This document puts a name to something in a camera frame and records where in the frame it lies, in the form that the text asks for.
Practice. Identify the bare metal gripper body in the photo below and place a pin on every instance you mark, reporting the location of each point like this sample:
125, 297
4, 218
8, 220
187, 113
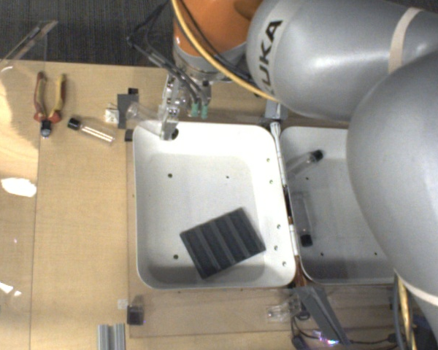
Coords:
177, 95

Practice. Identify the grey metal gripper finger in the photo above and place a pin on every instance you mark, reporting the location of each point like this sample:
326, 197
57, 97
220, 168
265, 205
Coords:
168, 128

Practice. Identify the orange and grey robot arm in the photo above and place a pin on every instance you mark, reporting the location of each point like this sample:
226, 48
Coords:
314, 49

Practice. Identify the small white block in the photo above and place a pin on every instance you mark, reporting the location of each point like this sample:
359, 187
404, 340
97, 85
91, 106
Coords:
111, 115

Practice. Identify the white plastic tray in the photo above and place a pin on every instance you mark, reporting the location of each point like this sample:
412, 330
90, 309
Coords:
332, 232
204, 181

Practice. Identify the clear plastic bottle black cap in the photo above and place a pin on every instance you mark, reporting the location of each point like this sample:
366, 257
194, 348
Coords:
303, 217
93, 131
303, 160

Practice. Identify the black ribbed rectangular block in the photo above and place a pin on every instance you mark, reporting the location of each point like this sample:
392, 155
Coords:
222, 243

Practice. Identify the red and yellow pliers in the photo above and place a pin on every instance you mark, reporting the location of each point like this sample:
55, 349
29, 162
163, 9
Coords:
40, 97

